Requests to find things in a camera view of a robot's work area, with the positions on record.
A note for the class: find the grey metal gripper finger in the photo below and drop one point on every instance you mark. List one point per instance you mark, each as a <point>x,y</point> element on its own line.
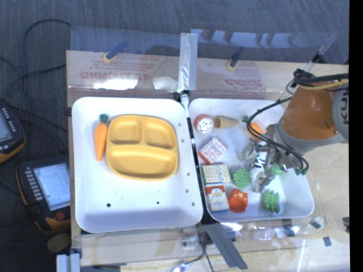
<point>247,152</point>
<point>262,181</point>

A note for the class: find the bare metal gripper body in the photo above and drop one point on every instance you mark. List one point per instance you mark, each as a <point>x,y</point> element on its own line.
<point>279,156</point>

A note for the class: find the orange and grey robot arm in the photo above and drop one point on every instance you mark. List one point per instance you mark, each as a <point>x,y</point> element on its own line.
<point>307,118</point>

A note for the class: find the green dotted round toy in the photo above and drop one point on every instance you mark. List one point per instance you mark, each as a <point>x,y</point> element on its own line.
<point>241,177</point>

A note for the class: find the green ridged toy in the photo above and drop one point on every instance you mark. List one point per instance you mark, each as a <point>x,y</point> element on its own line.
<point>270,200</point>

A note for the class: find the orange carrot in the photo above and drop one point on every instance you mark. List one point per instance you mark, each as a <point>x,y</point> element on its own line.
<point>100,137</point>
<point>256,127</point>

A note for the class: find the orange cube with star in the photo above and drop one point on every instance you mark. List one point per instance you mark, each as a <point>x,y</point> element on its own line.
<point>237,200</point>

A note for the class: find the white plastic tray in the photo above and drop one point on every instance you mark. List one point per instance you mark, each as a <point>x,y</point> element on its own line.
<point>136,203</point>
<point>292,197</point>

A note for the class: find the orange patterned carton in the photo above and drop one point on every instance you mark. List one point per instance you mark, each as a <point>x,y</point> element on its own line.
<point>212,150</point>

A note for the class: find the tan ice cream cone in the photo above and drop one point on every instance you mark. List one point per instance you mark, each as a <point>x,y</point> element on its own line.
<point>224,122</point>

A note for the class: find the yellow patterned carton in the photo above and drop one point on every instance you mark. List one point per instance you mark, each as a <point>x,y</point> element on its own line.
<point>216,174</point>

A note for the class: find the red and white carton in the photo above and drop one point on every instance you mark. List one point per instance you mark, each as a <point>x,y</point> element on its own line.
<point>217,197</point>

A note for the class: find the pink sprinkled ice cream scoop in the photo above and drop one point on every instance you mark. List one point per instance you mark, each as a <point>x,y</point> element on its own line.
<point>204,124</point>

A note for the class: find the brown cardboard board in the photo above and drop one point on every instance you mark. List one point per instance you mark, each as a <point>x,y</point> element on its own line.
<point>326,180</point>

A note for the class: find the yellow divided plate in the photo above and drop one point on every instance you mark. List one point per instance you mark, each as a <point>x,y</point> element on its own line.
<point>141,157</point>

